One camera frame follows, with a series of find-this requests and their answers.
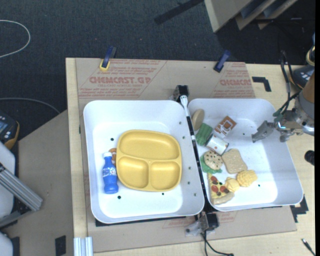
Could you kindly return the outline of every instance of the white tray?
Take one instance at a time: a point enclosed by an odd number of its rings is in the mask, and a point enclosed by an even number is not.
[[[197,215],[205,199],[183,107],[172,100],[95,100],[83,111],[88,155],[91,210],[102,223]],[[119,180],[115,194],[104,193],[103,153],[117,147],[129,130],[170,134],[181,148],[181,181],[173,190],[148,192],[130,189]]]
[[[188,105],[190,115],[197,110],[205,112],[204,123],[215,128],[225,116],[231,117],[237,125],[224,138],[229,142],[227,150],[236,148],[248,169],[254,170],[258,180],[250,187],[241,187],[235,197],[220,205],[213,205],[219,211],[234,211],[262,207],[295,205],[303,199],[303,189],[295,169],[288,146],[280,142],[280,133],[275,130],[265,139],[252,142],[252,134],[264,120],[273,121],[274,107],[264,99],[194,99]],[[198,145],[199,157],[209,149]],[[216,173],[224,183],[228,174],[225,166]],[[210,198],[207,174],[202,173],[206,192]]]

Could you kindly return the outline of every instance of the blue clamp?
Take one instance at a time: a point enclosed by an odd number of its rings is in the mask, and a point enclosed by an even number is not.
[[[110,46],[108,48],[108,50],[106,51],[105,57],[101,61],[100,66],[99,66],[101,71],[105,72],[108,70],[108,68],[110,66],[109,60],[112,59],[116,55],[116,51],[117,51],[116,47]]]
[[[219,61],[215,64],[214,66],[214,70],[219,72],[222,70],[222,68],[224,67],[224,63],[227,61],[227,59],[230,57],[231,52],[228,50],[225,50],[222,57],[219,59]]]

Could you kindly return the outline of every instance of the toy pizza slice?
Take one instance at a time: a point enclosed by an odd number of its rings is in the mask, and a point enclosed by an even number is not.
[[[221,205],[230,201],[235,193],[227,189],[227,187],[222,184],[216,176],[211,173],[207,174],[210,189],[210,201],[213,205]]]

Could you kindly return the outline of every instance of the wooden table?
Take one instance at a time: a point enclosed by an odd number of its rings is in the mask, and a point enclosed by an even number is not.
[[[275,109],[281,107],[286,101],[287,93],[285,81],[279,65],[247,64],[250,77],[266,77],[272,92],[266,92],[262,83],[252,82],[256,98],[268,100]],[[73,226],[74,237],[88,236],[86,222],[86,205],[84,192],[83,163],[81,150],[81,136],[79,134],[79,108],[76,59],[66,59],[67,104],[70,139],[70,167],[72,182]],[[306,214],[298,216],[297,231],[275,233],[268,235],[239,237],[231,239],[214,240],[212,246],[220,252],[234,253],[236,256],[272,255],[272,256],[301,256],[312,255],[302,243],[304,238],[313,250],[316,250],[315,226],[315,169],[306,162],[304,155],[308,150],[314,150],[314,137],[303,134],[292,136],[287,142],[293,163],[302,184],[305,199],[308,205]],[[208,248],[209,255],[214,255]],[[191,242],[174,245],[163,245],[130,250],[118,250],[95,253],[97,256],[144,256],[144,255],[205,255],[204,242]]]

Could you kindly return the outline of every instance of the white cable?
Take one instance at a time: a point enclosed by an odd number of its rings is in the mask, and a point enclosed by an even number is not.
[[[30,35],[29,30],[24,25],[22,25],[21,23],[16,22],[16,21],[5,20],[5,19],[0,19],[0,22],[8,22],[8,23],[18,24],[19,26],[23,27],[26,30],[26,32],[28,33],[28,42],[22,48],[20,48],[19,50],[7,53],[5,55],[0,55],[0,58],[6,57],[6,56],[9,56],[9,55],[12,55],[12,54],[16,54],[16,53],[22,51],[24,48],[26,48],[28,46],[28,44],[30,43],[30,40],[31,40],[31,35]]]

